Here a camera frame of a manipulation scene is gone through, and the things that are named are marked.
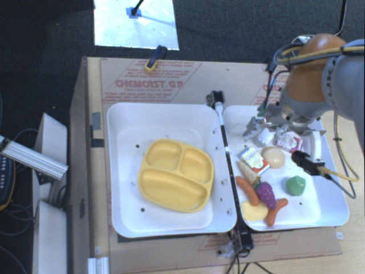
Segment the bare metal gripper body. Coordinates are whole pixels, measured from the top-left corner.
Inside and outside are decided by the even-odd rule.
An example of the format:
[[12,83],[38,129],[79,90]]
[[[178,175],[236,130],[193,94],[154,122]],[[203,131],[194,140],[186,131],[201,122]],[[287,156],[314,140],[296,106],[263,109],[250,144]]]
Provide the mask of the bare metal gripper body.
[[303,135],[310,130],[309,125],[313,122],[311,118],[297,115],[287,104],[270,104],[263,116],[272,126],[285,126],[298,135]]

